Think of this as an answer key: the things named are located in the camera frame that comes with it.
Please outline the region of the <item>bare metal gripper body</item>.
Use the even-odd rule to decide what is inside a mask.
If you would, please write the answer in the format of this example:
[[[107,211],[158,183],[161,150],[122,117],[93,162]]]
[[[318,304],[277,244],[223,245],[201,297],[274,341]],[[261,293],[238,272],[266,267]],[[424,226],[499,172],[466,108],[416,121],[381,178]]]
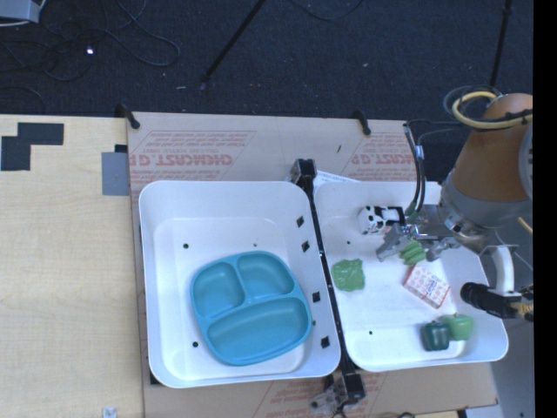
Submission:
[[[481,252],[491,236],[490,228],[470,220],[452,206],[423,205],[407,217],[407,224],[417,240],[452,237],[473,252]]]

